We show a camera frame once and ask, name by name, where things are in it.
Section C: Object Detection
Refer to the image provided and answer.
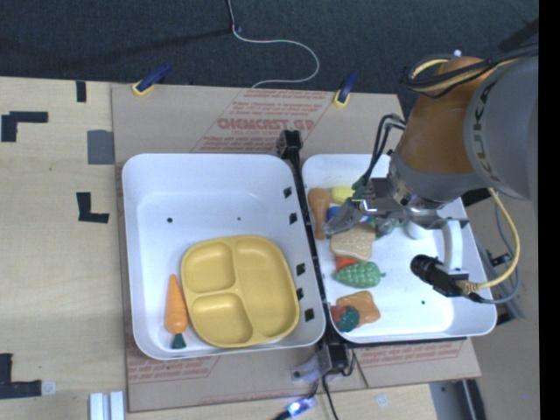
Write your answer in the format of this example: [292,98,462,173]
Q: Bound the black block with wires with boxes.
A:
[325,341,353,375]
[278,129,304,160]

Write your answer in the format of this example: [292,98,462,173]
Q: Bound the yellow corn cob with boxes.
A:
[330,185,356,206]

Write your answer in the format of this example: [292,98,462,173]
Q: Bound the red strawberry green top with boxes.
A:
[330,304,361,334]

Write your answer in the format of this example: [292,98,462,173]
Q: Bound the tan bread slice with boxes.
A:
[329,227,377,263]

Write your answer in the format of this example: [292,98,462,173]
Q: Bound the orange chicken drumstick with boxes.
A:
[307,187,333,241]

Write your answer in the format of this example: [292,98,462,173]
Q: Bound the black cylinder on white bracket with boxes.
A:
[409,218,472,298]

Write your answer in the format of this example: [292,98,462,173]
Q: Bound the brown cardboard board red print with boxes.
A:
[110,83,483,413]

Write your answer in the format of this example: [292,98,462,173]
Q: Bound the orange biscuit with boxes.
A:
[335,290,382,325]

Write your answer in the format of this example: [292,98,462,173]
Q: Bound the white plastic tray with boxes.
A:
[301,153,499,345]
[121,152,327,361]

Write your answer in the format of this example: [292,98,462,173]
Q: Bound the thin black rod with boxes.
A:
[289,149,339,350]

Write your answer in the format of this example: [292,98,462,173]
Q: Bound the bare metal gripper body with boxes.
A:
[363,176,452,230]

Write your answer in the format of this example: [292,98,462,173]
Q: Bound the green grapes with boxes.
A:
[334,261,388,290]

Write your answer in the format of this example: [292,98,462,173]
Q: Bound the yellow divided plate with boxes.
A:
[180,234,301,349]

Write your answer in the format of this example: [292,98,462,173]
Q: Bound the orange carrot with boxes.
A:
[164,273,190,351]

